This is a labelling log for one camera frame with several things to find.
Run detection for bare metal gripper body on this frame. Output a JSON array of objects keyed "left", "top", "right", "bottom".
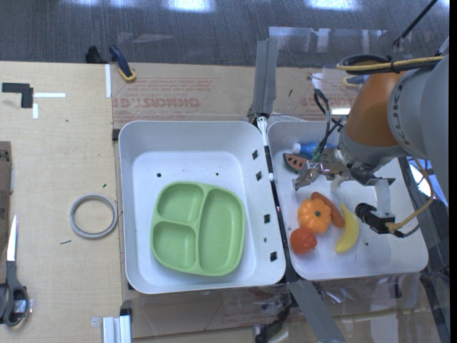
[{"left": 309, "top": 146, "right": 358, "bottom": 184}]

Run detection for red and green watermelon slice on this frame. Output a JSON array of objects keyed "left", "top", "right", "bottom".
[{"left": 283, "top": 152, "right": 309, "bottom": 175}]

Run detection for orange carrot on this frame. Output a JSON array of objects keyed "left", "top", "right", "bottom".
[{"left": 310, "top": 191, "right": 346, "bottom": 229}]

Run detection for blue and white bottle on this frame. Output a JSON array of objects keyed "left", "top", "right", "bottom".
[{"left": 291, "top": 141, "right": 338, "bottom": 159}]

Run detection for orange pumpkin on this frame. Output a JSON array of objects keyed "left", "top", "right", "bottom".
[{"left": 296, "top": 198, "right": 333, "bottom": 235}]

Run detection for yellow banana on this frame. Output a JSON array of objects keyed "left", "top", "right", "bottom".
[{"left": 334, "top": 202, "right": 361, "bottom": 254}]

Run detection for red tomato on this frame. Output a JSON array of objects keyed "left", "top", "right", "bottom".
[{"left": 289, "top": 226, "right": 318, "bottom": 256}]

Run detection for white plastic tray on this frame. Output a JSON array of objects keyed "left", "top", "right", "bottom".
[
  {"left": 266, "top": 119, "right": 430, "bottom": 282},
  {"left": 117, "top": 119, "right": 287, "bottom": 295}
]

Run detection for green divided plate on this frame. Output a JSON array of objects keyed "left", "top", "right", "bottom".
[{"left": 149, "top": 181, "right": 247, "bottom": 278}]

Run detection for brown cardboard board red print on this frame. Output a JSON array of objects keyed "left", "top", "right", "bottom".
[{"left": 110, "top": 61, "right": 431, "bottom": 339}]

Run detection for brown cardboard piece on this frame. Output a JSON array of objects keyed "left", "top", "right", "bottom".
[{"left": 0, "top": 141, "right": 14, "bottom": 285}]

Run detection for black cylinder on white bracket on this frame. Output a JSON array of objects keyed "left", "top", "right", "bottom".
[{"left": 354, "top": 177, "right": 396, "bottom": 235}]

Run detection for black block with thin wires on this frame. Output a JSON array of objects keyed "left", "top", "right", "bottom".
[{"left": 253, "top": 305, "right": 291, "bottom": 343}]

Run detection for white tape ring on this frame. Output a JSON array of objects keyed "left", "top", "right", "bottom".
[{"left": 69, "top": 193, "right": 119, "bottom": 240}]

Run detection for grey handled scissors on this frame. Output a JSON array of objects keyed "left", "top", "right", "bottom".
[{"left": 0, "top": 214, "right": 31, "bottom": 328}]

